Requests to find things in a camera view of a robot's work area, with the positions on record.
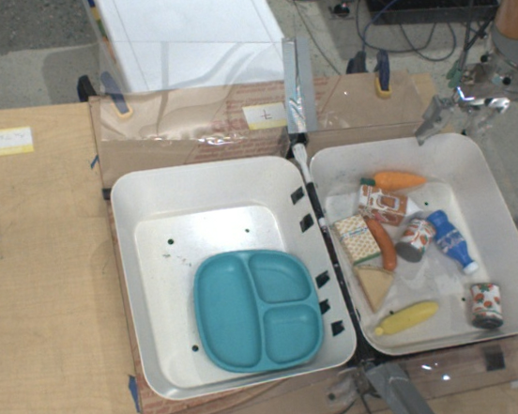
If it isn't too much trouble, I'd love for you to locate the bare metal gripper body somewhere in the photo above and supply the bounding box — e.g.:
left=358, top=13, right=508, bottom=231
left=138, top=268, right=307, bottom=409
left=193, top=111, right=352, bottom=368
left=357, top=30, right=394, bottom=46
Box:
left=449, top=55, right=518, bottom=130

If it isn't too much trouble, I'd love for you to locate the orange carrot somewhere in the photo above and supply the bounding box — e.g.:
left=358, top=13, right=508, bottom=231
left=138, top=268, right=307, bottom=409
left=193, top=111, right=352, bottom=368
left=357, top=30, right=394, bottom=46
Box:
left=359, top=165, right=429, bottom=196

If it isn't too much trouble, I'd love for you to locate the white plastic tray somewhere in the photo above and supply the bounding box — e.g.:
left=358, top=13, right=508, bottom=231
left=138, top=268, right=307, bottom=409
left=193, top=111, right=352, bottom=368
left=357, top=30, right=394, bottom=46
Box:
left=307, top=122, right=518, bottom=365
left=106, top=145, right=362, bottom=406

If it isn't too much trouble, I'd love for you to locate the orange and white carton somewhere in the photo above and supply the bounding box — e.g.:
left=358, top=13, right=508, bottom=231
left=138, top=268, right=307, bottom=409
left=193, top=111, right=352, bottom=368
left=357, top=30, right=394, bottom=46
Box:
left=355, top=176, right=426, bottom=232

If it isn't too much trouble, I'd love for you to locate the orange and white can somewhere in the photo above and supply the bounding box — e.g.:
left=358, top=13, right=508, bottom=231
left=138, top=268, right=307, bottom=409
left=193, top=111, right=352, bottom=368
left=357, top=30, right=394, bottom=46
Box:
left=391, top=215, right=441, bottom=266
left=466, top=281, right=507, bottom=332

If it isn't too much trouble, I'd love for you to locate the blue and white bottle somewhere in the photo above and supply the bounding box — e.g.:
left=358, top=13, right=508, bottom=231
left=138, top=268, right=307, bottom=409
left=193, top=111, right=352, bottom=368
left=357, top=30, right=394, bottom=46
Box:
left=424, top=205, right=480, bottom=281

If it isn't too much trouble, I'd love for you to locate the orange sausage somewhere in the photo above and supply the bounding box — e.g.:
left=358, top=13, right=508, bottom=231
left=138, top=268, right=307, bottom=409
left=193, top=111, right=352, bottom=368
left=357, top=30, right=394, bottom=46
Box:
left=364, top=213, right=400, bottom=275

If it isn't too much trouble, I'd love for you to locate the patterned cracker packet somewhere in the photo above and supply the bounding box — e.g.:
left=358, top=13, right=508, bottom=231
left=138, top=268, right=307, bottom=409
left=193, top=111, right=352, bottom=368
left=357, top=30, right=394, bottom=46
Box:
left=331, top=211, right=385, bottom=269

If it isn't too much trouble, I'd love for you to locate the tan bread slice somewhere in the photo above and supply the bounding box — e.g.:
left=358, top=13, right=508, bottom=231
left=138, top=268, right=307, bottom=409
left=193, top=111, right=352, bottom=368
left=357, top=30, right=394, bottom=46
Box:
left=352, top=259, right=400, bottom=316

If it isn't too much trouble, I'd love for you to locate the yellow bottle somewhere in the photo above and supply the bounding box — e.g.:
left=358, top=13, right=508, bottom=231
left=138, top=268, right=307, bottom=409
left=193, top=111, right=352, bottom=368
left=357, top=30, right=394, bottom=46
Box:
left=371, top=299, right=444, bottom=338

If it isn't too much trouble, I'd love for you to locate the brown cardboard board red print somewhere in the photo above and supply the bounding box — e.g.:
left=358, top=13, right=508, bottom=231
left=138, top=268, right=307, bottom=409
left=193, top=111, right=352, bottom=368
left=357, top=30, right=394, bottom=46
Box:
left=86, top=39, right=518, bottom=414

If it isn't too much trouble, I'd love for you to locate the blue divided plate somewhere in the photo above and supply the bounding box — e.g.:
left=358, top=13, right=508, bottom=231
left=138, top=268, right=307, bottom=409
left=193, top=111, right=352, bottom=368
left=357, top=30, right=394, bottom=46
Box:
left=187, top=239, right=329, bottom=381

